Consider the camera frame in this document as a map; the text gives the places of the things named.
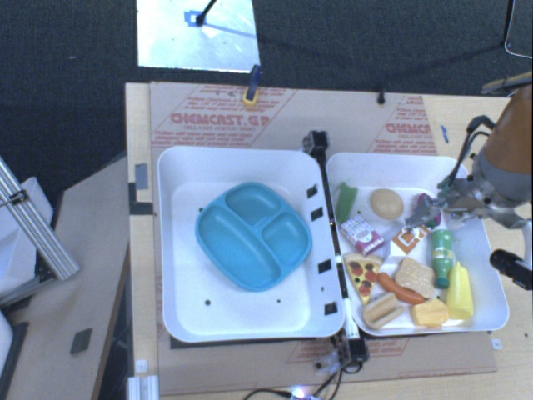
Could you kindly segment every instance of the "blue plate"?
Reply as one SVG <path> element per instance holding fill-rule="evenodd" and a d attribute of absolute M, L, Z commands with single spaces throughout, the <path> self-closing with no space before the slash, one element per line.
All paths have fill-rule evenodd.
<path fill-rule="evenodd" d="M 209 203 L 196 224 L 207 256 L 235 284 L 251 291 L 278 284 L 311 251 L 309 228 L 270 188 L 238 185 Z"/>

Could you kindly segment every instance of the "wooden surface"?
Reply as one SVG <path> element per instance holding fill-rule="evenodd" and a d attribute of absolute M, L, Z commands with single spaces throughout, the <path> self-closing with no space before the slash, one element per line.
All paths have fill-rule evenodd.
<path fill-rule="evenodd" d="M 486 114 L 497 120 L 505 107 L 505 98 L 494 97 L 444 97 L 424 96 L 426 111 L 431 124 L 438 154 L 457 158 L 466 135 L 466 125 L 475 116 Z M 130 156 L 130 182 L 134 181 L 134 162 L 149 164 L 151 155 L 149 123 L 149 87 L 144 84 L 127 85 L 127 135 Z M 441 126 L 447 131 L 446 143 Z M 151 201 L 150 188 L 139 192 L 138 201 Z M 531 206 L 517 211 L 523 217 L 531 217 Z M 148 371 L 139 376 L 157 374 L 157 329 L 155 324 L 155 279 L 153 233 L 150 216 L 131 218 L 132 230 L 132 302 L 134 320 L 134 358 L 148 361 Z M 520 231 L 508 231 L 492 221 L 486 221 L 492 248 L 504 248 L 519 256 L 524 251 Z M 533 322 L 531 321 L 531 293 L 517 287 L 507 277 L 502 278 L 510 308 L 508 323 L 491 334 L 501 341 L 502 349 L 495 351 L 498 371 L 468 376 L 412 378 L 380 382 L 343 383 L 337 399 L 357 398 L 529 398 L 533 392 Z M 331 394 L 332 387 L 324 392 Z M 163 397 L 165 400 L 243 398 L 247 392 L 220 392 Z M 272 398 L 269 394 L 257 394 L 254 398 Z"/>
<path fill-rule="evenodd" d="M 29 326 L 8 400 L 98 398 L 127 274 L 126 178 L 123 159 L 64 193 L 56 233 L 81 270 L 9 315 Z M 71 354 L 88 328 L 88 348 Z"/>

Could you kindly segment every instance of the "black carpet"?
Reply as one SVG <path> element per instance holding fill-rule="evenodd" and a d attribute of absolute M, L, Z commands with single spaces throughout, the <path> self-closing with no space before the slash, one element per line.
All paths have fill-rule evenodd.
<path fill-rule="evenodd" d="M 262 85 L 478 95 L 531 70 L 508 0 L 252 0 Z M 531 55 L 532 0 L 510 43 Z M 125 149 L 124 84 L 245 84 L 137 66 L 136 0 L 0 0 L 0 155 L 54 202 Z"/>

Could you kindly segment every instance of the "potato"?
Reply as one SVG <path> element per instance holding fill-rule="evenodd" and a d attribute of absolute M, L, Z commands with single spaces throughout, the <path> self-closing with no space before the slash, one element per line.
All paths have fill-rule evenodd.
<path fill-rule="evenodd" d="M 403 200 L 397 192 L 388 188 L 374 190 L 370 204 L 374 213 L 383 219 L 397 219 L 403 213 Z"/>

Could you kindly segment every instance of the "green bottle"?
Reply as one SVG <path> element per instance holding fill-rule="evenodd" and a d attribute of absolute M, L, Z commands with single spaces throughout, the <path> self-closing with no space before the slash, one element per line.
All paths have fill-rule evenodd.
<path fill-rule="evenodd" d="M 450 286 L 448 272 L 453 267 L 452 241 L 449 230 L 435 230 L 431 234 L 431 266 L 436 273 L 436 288 L 447 289 Z"/>

